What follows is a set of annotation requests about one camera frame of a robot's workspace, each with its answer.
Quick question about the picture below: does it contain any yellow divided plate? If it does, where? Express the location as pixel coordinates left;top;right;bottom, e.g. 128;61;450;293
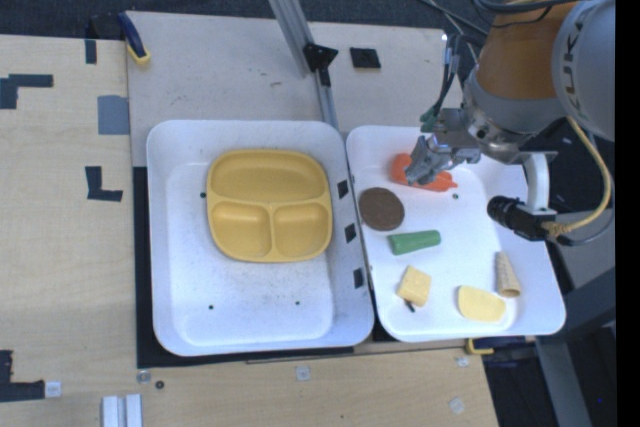
205;148;335;264

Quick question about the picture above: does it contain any white plastic tray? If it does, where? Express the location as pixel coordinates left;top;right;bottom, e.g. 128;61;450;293
145;118;376;358
345;124;567;344

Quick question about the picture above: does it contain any yellow cheese wedge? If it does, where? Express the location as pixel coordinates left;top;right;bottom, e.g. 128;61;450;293
395;264;433;308

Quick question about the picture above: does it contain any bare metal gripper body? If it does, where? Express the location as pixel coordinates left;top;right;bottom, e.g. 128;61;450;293
424;107;532;165

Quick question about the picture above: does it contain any beige ice cream cone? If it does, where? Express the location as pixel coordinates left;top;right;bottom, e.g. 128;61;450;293
494;250;522;299

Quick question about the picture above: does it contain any brown round biscuit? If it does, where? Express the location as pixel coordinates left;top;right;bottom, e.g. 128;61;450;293
357;186;406;233

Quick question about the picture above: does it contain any green cone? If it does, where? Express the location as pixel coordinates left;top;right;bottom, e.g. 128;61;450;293
386;229;443;257

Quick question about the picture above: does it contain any black cylinder on white bracket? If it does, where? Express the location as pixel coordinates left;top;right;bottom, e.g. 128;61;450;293
486;151;559;243

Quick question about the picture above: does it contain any yellow bread slice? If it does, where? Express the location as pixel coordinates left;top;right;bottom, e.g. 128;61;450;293
456;284;508;324

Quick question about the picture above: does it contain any orange carrot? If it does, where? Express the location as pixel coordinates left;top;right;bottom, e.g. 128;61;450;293
390;152;459;193

